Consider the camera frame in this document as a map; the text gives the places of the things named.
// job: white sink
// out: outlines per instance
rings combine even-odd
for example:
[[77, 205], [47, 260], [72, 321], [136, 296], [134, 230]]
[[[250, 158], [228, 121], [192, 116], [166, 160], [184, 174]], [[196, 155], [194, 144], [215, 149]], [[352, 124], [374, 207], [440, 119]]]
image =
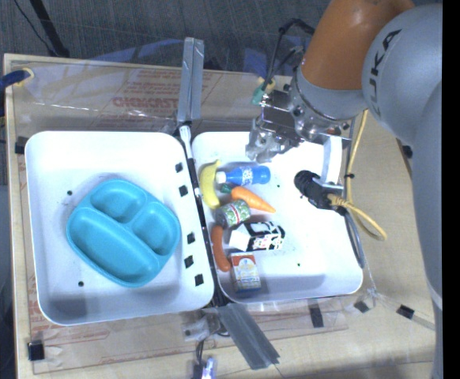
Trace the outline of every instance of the white sink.
[[[214, 282], [197, 205], [183, 147], [174, 137], [41, 132], [28, 140], [25, 158], [38, 300], [49, 320], [79, 325], [145, 317], [196, 310], [211, 300]], [[181, 223], [181, 243], [159, 275], [142, 287], [124, 287], [99, 274], [66, 238], [77, 204], [112, 178], [147, 190]]]
[[[221, 167], [228, 163], [248, 162], [245, 132], [208, 132], [192, 144], [198, 168], [219, 159]], [[334, 150], [328, 156], [329, 174], [334, 181], [341, 168], [340, 138], [334, 137]], [[323, 298], [347, 295], [357, 291], [363, 280], [356, 261], [343, 216], [331, 210], [320, 210], [301, 197], [293, 179], [296, 173], [309, 170], [322, 175], [324, 147], [303, 143], [284, 154], [276, 155], [266, 166], [270, 168], [269, 183], [249, 186], [277, 210], [276, 213], [254, 211], [258, 220], [270, 220], [285, 230], [280, 250], [254, 251], [262, 288], [253, 292], [236, 292], [229, 272], [217, 270], [224, 293], [234, 302], [279, 302], [293, 299]], [[222, 200], [228, 201], [221, 194]], [[213, 214], [204, 205], [207, 226], [214, 224]], [[224, 236], [224, 250], [228, 235]]]

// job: cable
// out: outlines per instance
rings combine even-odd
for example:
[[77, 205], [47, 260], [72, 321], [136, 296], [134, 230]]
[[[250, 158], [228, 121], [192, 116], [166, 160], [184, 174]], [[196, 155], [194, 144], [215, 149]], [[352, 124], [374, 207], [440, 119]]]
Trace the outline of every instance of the cable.
[[[333, 206], [342, 206], [343, 208], [347, 208], [351, 213], [358, 225], [371, 237], [375, 238], [376, 240], [386, 240], [387, 235], [386, 232], [364, 211], [359, 209], [353, 204], [353, 192], [351, 187], [351, 179], [352, 179], [352, 169], [353, 163], [356, 157], [356, 151], [360, 145], [360, 141], [362, 138], [362, 133], [364, 132], [365, 123], [367, 121], [368, 116], [368, 109], [366, 108], [362, 114], [362, 120], [360, 122], [360, 127], [358, 132], [356, 133], [356, 137], [353, 141], [351, 150], [349, 152], [348, 163], [346, 165], [346, 173], [345, 173], [345, 197], [339, 197], [332, 193], [328, 194], [328, 199], [330, 200]], [[362, 222], [362, 220], [367, 221], [371, 226], [373, 226], [377, 231], [378, 234], [370, 231]]]
[[37, 38], [40, 39], [40, 41], [46, 46], [47, 48], [47, 51], [49, 52], [49, 54], [51, 56], [57, 56], [55, 54], [55, 52], [49, 47], [49, 45], [47, 44], [47, 42], [42, 38], [42, 36], [40, 36], [40, 34], [37, 32], [37, 30], [35, 29], [35, 27], [33, 26], [32, 22], [30, 21], [30, 19], [28, 18], [28, 16], [25, 14], [25, 12], [23, 11], [23, 9], [19, 6], [19, 3], [17, 2], [17, 0], [14, 0], [14, 4], [16, 4], [16, 7], [17, 9], [19, 9], [20, 13], [23, 15], [23, 17], [25, 18], [25, 20], [30, 24], [30, 27], [32, 27], [32, 30], [33, 32], [35, 33], [35, 35], [37, 36]]
[[290, 52], [285, 56], [285, 58], [279, 63], [279, 65], [276, 66], [276, 68], [273, 70], [273, 72], [270, 74], [270, 80], [276, 75], [277, 71], [294, 55], [294, 54], [299, 54], [302, 53], [303, 48], [302, 47], [293, 47], [290, 49]]
[[[281, 26], [279, 28], [279, 30], [278, 30], [279, 31], [279, 36], [277, 37], [276, 46], [274, 47], [272, 57], [270, 58], [269, 70], [267, 72], [267, 76], [265, 78], [265, 81], [263, 82], [263, 86], [262, 86], [263, 91], [265, 91], [267, 86], [272, 82], [272, 77], [273, 77], [273, 73], [274, 73], [274, 63], [276, 62], [277, 51], [279, 50], [279, 45], [281, 44], [281, 40], [283, 38], [283, 35], [286, 34], [286, 32], [288, 32], [288, 30], [293, 25], [297, 25], [297, 26], [301, 27], [304, 30], [304, 32], [306, 32], [307, 34], [312, 35], [312, 34], [315, 33], [314, 28], [312, 28], [310, 25], [306, 24], [304, 21], [302, 21], [299, 18], [291, 18], [288, 22], [286, 22], [283, 26]], [[281, 63], [281, 66], [283, 66], [288, 59], [289, 59], [289, 57], [286, 58], [285, 60], [283, 60], [283, 62]]]
[[364, 248], [362, 247], [362, 241], [358, 234], [355, 221], [353, 220], [350, 212], [344, 213], [344, 221], [346, 223], [346, 230], [348, 231], [349, 240], [351, 241], [353, 252], [355, 253], [356, 261], [360, 268], [365, 267], [365, 256]]
[[357, 208], [354, 204], [347, 201], [343, 197], [339, 197], [338, 195], [334, 195], [332, 193], [329, 193], [327, 197], [333, 206], [342, 206], [343, 208], [346, 208], [350, 212], [352, 212], [354, 216], [360, 216], [362, 219], [365, 219], [367, 222], [369, 222], [369, 224], [371, 224], [378, 231], [378, 235], [368, 230], [367, 227], [361, 222], [361, 219], [359, 217], [355, 217], [355, 220], [358, 222], [358, 224], [363, 229], [365, 229], [365, 231], [370, 236], [372, 236], [376, 240], [386, 240], [386, 232], [367, 213]]
[[209, 337], [211, 337], [213, 334], [218, 334], [223, 337], [229, 337], [230, 335], [227, 334], [228, 332], [226, 329], [221, 326], [217, 330], [214, 330], [210, 332], [203, 340], [200, 340], [197, 343], [197, 347], [195, 348], [195, 364], [194, 364], [194, 376], [191, 379], [201, 379], [203, 378], [202, 373], [204, 370], [205, 363], [202, 359], [202, 353], [204, 351], [204, 342], [207, 340]]

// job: white bottle cap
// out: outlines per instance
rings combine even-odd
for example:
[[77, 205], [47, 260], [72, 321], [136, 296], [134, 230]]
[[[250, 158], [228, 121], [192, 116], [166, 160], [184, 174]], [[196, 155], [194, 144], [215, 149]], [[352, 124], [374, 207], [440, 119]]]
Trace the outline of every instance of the white bottle cap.
[[227, 174], [224, 171], [217, 171], [214, 179], [218, 184], [223, 184], [227, 181]]

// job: blue plate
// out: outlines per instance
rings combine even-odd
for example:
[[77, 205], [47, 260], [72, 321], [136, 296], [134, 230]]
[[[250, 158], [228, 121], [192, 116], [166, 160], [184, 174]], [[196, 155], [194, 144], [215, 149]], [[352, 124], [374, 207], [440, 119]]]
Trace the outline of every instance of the blue plate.
[[132, 182], [112, 179], [95, 187], [66, 225], [69, 244], [103, 276], [124, 287], [152, 280], [181, 239], [177, 216]]

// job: blue bottle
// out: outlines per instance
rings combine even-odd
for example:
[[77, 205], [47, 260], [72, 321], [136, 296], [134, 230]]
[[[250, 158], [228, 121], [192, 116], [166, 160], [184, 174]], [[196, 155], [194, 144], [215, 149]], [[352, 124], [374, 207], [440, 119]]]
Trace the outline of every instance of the blue bottle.
[[266, 184], [270, 181], [270, 169], [267, 166], [240, 166], [231, 171], [218, 171], [216, 182], [230, 182], [237, 186]]

